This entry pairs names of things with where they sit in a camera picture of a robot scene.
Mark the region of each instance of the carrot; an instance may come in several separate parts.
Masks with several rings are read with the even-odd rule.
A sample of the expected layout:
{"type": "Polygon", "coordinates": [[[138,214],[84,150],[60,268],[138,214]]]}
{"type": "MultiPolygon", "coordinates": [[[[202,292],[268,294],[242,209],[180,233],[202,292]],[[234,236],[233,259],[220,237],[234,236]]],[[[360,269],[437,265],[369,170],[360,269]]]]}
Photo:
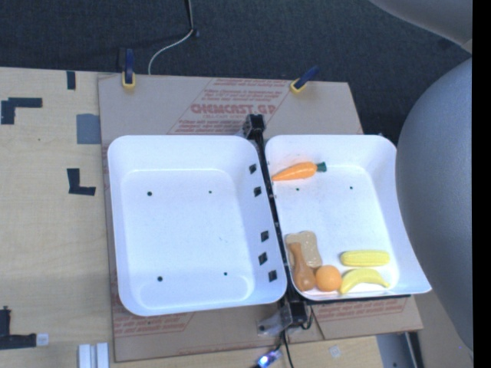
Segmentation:
{"type": "Polygon", "coordinates": [[[328,167],[325,163],[297,163],[276,173],[271,179],[273,181],[307,179],[308,177],[312,177],[316,172],[325,172],[327,169],[328,167]]]}

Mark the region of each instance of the black tape marking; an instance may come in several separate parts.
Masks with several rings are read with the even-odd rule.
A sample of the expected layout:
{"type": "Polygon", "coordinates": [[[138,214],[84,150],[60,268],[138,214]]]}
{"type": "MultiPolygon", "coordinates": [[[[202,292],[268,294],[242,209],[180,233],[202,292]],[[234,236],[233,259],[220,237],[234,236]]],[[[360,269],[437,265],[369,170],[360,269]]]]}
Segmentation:
{"type": "Polygon", "coordinates": [[[29,335],[10,334],[10,313],[11,310],[7,306],[0,310],[0,350],[36,347],[38,336],[35,333],[29,335]]]}
{"type": "Polygon", "coordinates": [[[13,97],[7,101],[2,101],[2,113],[0,124],[12,125],[15,122],[15,108],[16,107],[42,107],[42,98],[20,98],[13,97]]]}
{"type": "Polygon", "coordinates": [[[77,115],[77,144],[101,144],[101,120],[95,114],[77,115]]]}
{"type": "Polygon", "coordinates": [[[79,169],[67,169],[68,183],[70,184],[70,189],[68,193],[73,193],[76,195],[95,195],[95,187],[80,187],[80,170],[79,169]]]}
{"type": "Polygon", "coordinates": [[[15,119],[15,108],[8,102],[2,101],[2,119],[1,124],[13,124],[15,119]]]}
{"type": "Polygon", "coordinates": [[[77,87],[77,82],[75,80],[75,72],[67,71],[67,89],[75,90],[77,87]]]}

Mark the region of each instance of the gray chair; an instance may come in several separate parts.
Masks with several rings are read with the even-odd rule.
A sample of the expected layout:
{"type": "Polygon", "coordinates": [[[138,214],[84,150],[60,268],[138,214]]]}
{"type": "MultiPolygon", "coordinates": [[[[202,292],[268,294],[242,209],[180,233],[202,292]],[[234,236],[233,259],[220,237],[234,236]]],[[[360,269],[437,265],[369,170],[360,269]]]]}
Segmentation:
{"type": "MultiPolygon", "coordinates": [[[[473,0],[369,0],[472,53],[473,0]]],[[[473,351],[472,58],[416,102],[397,144],[397,197],[428,281],[473,351]]]]}

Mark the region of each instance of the banana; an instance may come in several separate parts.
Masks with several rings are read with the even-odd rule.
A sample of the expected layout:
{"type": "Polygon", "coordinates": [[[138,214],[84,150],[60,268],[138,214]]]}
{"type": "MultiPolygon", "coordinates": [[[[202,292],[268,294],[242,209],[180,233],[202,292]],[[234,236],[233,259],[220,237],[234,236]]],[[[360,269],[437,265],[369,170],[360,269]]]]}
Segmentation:
{"type": "Polygon", "coordinates": [[[373,268],[355,268],[343,274],[339,292],[341,294],[348,293],[350,289],[361,283],[379,284],[385,288],[390,286],[377,270],[373,268]]]}
{"type": "Polygon", "coordinates": [[[388,252],[377,249],[359,249],[341,254],[341,263],[352,267],[383,266],[390,261],[388,252]]]}

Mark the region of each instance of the orange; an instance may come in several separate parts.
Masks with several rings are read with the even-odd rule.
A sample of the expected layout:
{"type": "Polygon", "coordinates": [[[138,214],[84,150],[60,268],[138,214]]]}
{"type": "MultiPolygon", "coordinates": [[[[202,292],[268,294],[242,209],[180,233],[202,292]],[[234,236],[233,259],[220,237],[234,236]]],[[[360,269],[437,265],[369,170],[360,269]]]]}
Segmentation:
{"type": "Polygon", "coordinates": [[[335,266],[327,264],[315,272],[315,281],[320,291],[336,291],[341,287],[341,273],[335,266]]]}

